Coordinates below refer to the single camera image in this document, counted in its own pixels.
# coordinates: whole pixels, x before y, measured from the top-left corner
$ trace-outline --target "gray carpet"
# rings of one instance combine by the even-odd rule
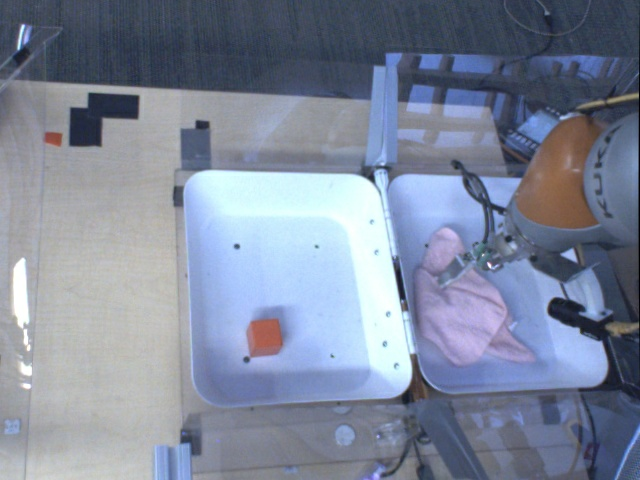
[[[2,21],[59,25],[50,80],[289,94],[367,94],[389,51],[527,55],[546,39],[503,0],[0,0]],[[554,30],[587,0],[543,0]],[[539,7],[512,0],[545,30]],[[550,53],[638,56],[639,0],[593,0]]]

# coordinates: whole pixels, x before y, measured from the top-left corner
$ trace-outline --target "white plastic tray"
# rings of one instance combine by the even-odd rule
[[[520,180],[483,178],[483,181],[492,201],[506,205]],[[415,322],[413,273],[422,261],[425,244],[443,226],[456,231],[467,246],[477,242],[484,230],[482,208],[466,193],[459,176],[400,176],[391,183],[389,200]],[[592,387],[604,380],[608,362],[602,343],[582,336],[577,329],[546,314],[548,302],[563,296],[557,281],[537,272],[527,261],[514,262],[500,272],[483,275],[500,290],[517,322],[514,335],[534,352],[537,360],[516,364],[485,355],[474,365],[456,367],[432,342],[416,332],[422,374],[433,387],[446,393],[489,393]],[[583,280],[587,286],[573,287],[572,298],[583,303],[586,294],[602,299],[599,285],[592,277],[595,278],[589,272]]]
[[[355,175],[203,171],[185,187],[193,382],[238,407],[400,395],[411,379],[380,196]],[[249,322],[279,318],[278,355]]]

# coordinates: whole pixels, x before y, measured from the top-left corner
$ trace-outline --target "pink cloth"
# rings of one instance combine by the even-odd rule
[[[518,363],[535,361],[509,331],[511,317],[500,292],[478,272],[470,270],[440,288],[438,275],[461,253],[462,240],[451,229],[442,228],[431,237],[414,276],[420,333],[456,366],[473,364],[485,352]]]

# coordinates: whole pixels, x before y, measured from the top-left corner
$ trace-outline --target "wooden surface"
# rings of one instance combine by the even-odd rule
[[[139,119],[105,119],[101,148],[69,147],[69,109],[86,107],[90,91],[140,95]],[[251,151],[257,156],[248,161],[286,165],[300,161],[303,147],[318,161],[337,155],[351,165],[364,151],[368,103],[53,83],[47,102],[46,129],[64,136],[45,158],[27,478],[151,479],[153,446],[175,446],[182,425],[172,201],[180,128],[211,121],[214,162],[247,161]],[[554,443],[546,453],[570,462],[573,454],[562,450]],[[433,447],[425,453],[444,475]],[[487,463],[500,471],[513,453],[491,453]],[[355,479],[365,466],[196,478]],[[415,467],[410,456],[395,478],[415,478]]]

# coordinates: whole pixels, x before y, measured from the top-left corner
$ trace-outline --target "pink towel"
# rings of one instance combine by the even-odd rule
[[[451,229],[442,228],[431,237],[414,277],[420,333],[456,366],[473,364],[485,352],[518,363],[535,361],[509,331],[511,318],[500,292],[478,272],[470,270],[440,288],[438,275],[461,253],[462,240]]]

